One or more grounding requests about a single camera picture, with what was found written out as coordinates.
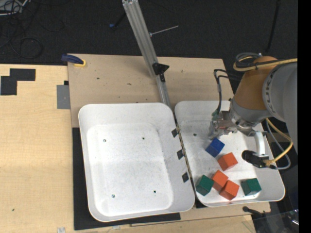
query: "red block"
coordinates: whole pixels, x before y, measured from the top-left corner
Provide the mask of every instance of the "red block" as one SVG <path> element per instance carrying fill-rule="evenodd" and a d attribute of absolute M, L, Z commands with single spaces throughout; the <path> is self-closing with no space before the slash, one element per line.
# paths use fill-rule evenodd
<path fill-rule="evenodd" d="M 238 161 L 234 157 L 233 153 L 230 152 L 230 153 L 225 154 L 222 157 L 220 157 L 218 159 L 218 163 L 219 163 L 220 167 L 222 168 L 222 170 L 226 171 L 226 170 L 234 167 L 238 163 Z"/>
<path fill-rule="evenodd" d="M 221 189 L 219 195 L 223 196 L 227 200 L 232 200 L 237 196 L 239 187 L 240 186 L 238 184 L 228 180 L 225 186 Z"/>
<path fill-rule="evenodd" d="M 223 172 L 220 170 L 217 170 L 214 176 L 212 177 L 212 180 L 214 181 L 213 187 L 220 191 L 226 184 L 228 180 L 228 176 L 226 176 Z"/>

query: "green cube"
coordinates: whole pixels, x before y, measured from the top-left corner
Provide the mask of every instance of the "green cube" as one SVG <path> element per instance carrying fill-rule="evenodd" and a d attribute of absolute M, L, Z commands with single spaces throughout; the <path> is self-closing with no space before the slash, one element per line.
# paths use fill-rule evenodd
<path fill-rule="evenodd" d="M 257 178 L 249 179 L 241 182 L 241 187 L 246 196 L 254 195 L 261 191 L 261 186 Z"/>
<path fill-rule="evenodd" d="M 205 196 L 207 193 L 211 191 L 213 185 L 214 185 L 213 180 L 206 177 L 205 175 L 202 175 L 201 179 L 197 182 L 195 189 L 198 193 Z"/>

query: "cube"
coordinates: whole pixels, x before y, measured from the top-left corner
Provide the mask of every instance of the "cube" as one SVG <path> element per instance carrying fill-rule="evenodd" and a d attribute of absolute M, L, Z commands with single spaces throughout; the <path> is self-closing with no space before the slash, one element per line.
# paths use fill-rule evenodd
<path fill-rule="evenodd" d="M 226 176 L 220 170 L 217 170 L 214 176 L 212 177 L 212 180 L 214 181 L 213 188 L 215 188 L 217 191 L 220 191 L 225 186 L 228 180 L 228 176 Z"/>
<path fill-rule="evenodd" d="M 224 148 L 224 146 L 225 144 L 222 141 L 214 138 L 205 151 L 215 158 Z"/>
<path fill-rule="evenodd" d="M 238 194 L 239 187 L 240 186 L 238 184 L 228 180 L 225 186 L 221 189 L 219 195 L 223 196 L 227 200 L 233 200 Z"/>
<path fill-rule="evenodd" d="M 261 191 L 261 186 L 257 178 L 249 179 L 241 182 L 241 187 L 246 196 L 254 195 Z"/>
<path fill-rule="evenodd" d="M 203 196 L 209 193 L 213 187 L 214 181 L 209 177 L 202 175 L 201 179 L 198 180 L 197 185 L 195 187 L 196 191 Z"/>
<path fill-rule="evenodd" d="M 235 158 L 232 152 L 223 155 L 217 161 L 223 171 L 226 171 L 234 167 L 238 163 L 237 159 Z"/>

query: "black clamp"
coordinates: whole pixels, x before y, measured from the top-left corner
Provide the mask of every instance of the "black clamp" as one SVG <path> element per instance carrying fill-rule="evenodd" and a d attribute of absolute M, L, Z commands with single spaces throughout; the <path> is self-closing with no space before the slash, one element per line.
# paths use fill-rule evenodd
<path fill-rule="evenodd" d="M 160 75 L 160 79 L 162 82 L 165 82 L 165 78 L 164 78 L 164 72 L 169 69 L 170 66 L 168 65 L 164 65 L 164 64 L 160 64 L 160 63 L 153 63 L 152 67 L 154 68 L 154 72 L 156 75 Z"/>

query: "blue cube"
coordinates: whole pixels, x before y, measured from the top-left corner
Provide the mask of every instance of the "blue cube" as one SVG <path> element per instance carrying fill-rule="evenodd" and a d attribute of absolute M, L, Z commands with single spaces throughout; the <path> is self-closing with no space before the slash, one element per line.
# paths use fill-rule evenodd
<path fill-rule="evenodd" d="M 215 158 L 224 148 L 224 146 L 225 144 L 222 141 L 214 138 L 205 151 Z"/>

